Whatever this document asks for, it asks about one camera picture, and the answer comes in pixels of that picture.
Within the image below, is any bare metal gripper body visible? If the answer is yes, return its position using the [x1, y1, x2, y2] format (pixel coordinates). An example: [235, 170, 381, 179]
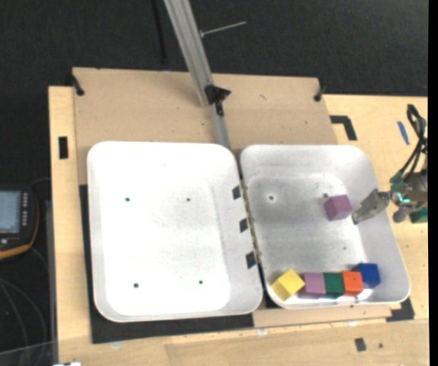
[388, 169, 429, 210]

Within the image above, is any purple cube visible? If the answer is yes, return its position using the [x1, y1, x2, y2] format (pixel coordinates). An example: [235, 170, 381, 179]
[323, 194, 353, 222]
[298, 272, 327, 300]

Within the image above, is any blue cube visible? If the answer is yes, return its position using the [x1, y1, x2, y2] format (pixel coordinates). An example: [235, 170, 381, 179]
[351, 262, 382, 289]

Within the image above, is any orange cube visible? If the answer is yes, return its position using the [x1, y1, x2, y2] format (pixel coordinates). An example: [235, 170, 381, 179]
[342, 271, 365, 297]

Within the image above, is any white plastic tray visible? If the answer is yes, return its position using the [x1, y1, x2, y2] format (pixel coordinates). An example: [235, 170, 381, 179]
[239, 143, 412, 311]
[86, 140, 264, 323]

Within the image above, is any green cube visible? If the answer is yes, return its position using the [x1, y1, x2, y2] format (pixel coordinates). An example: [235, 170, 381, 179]
[324, 272, 345, 295]

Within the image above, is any yellow cube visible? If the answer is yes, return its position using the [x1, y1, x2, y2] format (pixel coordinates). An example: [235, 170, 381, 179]
[271, 268, 306, 302]

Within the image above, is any pale brown flat board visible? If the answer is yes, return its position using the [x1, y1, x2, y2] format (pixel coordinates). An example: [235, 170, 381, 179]
[72, 66, 394, 329]

